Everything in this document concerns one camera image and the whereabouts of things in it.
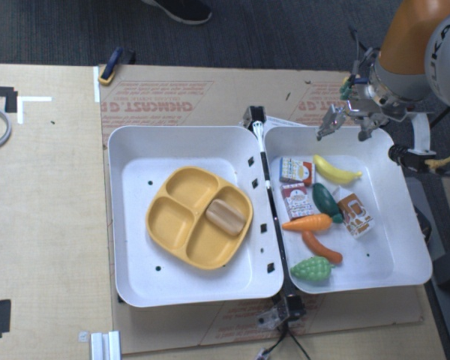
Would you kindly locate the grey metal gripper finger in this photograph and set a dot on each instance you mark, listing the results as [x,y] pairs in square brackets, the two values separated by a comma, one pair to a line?
[367,128]
[332,120]

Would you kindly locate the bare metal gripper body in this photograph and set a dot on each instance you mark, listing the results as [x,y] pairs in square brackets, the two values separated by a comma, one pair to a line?
[378,105]

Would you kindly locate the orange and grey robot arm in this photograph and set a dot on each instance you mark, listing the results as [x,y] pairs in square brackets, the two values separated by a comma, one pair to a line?
[405,32]

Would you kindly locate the white paper sheet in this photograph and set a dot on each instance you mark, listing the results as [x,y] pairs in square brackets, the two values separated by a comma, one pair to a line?
[285,121]

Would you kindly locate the yellow banana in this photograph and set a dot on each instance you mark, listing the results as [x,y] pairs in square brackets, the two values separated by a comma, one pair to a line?
[333,171]

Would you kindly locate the white and orange carton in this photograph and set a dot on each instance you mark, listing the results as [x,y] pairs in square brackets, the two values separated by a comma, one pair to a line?
[294,170]

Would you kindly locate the dark green toy vegetable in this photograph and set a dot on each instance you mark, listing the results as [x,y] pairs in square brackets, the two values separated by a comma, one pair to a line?
[323,199]

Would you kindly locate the brown and white carton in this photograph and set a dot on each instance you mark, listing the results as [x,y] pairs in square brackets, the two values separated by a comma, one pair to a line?
[354,214]

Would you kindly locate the red and white carton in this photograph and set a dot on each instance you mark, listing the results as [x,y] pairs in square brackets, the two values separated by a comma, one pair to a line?
[297,201]

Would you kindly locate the thin black and white rod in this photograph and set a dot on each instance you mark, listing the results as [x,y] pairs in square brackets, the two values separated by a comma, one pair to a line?
[272,197]

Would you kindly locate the orange carrot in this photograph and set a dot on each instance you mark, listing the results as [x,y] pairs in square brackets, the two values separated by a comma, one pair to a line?
[311,222]

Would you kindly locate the white plastic tray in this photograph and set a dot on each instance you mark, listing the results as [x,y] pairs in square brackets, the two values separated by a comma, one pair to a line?
[142,268]
[393,246]

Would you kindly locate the brown cardboard board red print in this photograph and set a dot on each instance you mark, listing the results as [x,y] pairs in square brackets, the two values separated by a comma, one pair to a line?
[210,99]

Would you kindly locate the orange sausage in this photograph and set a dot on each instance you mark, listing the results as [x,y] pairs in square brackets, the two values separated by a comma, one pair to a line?
[318,248]

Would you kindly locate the tan toy bread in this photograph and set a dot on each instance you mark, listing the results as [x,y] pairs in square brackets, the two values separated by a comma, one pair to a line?
[225,217]

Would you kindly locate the green grapes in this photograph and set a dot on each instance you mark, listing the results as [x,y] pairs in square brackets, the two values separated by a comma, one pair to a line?
[311,269]

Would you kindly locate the yellow divided plate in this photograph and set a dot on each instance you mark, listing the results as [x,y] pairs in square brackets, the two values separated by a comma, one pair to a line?
[172,223]

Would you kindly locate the person's foot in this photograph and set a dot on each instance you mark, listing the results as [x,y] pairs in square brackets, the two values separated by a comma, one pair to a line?
[176,2]

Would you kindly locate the black cylinder on white bracket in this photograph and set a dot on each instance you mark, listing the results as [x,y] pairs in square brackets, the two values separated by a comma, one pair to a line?
[408,158]

